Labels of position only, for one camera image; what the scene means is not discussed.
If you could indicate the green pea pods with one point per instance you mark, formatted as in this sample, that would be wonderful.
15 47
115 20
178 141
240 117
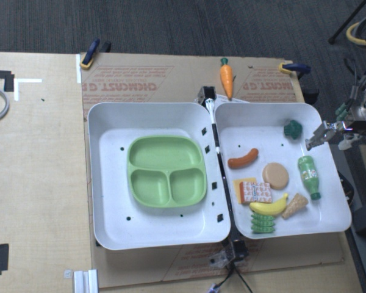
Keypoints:
262 224

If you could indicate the round tan biscuit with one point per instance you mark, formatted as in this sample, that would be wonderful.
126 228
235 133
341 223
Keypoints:
275 175

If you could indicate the orange sausage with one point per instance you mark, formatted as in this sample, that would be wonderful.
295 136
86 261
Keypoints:
242 160

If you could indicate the white paper sheet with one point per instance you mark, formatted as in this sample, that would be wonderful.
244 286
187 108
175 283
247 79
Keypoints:
223 98

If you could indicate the green divided plate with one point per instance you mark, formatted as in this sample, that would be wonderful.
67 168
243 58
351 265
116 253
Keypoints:
164 153

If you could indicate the orange and white carton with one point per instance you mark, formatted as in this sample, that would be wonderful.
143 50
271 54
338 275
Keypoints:
256 192

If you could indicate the white plastic tray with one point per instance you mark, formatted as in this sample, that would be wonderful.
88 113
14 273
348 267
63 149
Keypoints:
329 200
109 169

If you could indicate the brown cardboard board red print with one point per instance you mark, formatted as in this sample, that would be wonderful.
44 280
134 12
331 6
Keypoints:
170 78

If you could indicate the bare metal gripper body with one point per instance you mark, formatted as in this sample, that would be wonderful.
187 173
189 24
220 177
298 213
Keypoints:
362 117

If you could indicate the orange carrot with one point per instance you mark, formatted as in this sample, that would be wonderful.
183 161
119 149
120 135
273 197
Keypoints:
227 79

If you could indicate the tan waffle cone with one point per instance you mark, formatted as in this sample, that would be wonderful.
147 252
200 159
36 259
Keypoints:
295 206

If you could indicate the green broccoli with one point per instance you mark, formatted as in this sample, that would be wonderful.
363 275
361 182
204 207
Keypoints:
292 129

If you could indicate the green plastic bottle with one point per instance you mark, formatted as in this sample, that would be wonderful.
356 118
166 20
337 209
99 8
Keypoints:
308 172

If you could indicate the yellow banana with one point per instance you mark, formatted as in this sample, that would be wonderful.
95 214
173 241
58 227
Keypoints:
270 207

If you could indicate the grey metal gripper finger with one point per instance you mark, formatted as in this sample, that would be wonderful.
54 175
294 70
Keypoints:
321 134
341 128

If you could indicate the yellow cheese slice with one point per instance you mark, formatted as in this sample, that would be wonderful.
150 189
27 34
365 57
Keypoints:
236 191

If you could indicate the thin black and white rod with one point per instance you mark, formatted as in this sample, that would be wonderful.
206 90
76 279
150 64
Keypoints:
214 133

